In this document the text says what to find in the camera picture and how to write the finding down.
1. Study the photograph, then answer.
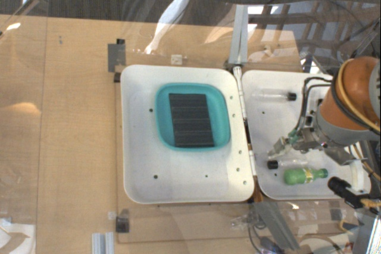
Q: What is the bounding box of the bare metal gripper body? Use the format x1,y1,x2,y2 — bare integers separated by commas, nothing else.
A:
291,125,329,155

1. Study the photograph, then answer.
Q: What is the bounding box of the clear plastic bottle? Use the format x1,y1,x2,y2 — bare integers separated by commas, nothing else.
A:
266,157,310,171
251,89,298,102

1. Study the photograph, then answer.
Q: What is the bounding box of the white plastic tray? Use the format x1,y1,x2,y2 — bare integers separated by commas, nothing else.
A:
120,64,255,205
241,69,372,201

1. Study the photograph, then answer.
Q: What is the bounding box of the green bottle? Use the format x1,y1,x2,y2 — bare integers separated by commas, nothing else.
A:
283,167,329,186

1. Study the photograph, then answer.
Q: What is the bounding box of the black ribbed rectangular packet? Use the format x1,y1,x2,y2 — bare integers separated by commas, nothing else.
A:
168,93,216,149

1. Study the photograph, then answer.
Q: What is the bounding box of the teal bowl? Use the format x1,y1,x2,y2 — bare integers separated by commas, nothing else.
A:
154,82,232,153

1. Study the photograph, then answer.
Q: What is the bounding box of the black cylinder on white bracket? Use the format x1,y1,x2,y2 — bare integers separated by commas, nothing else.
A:
327,157,371,209

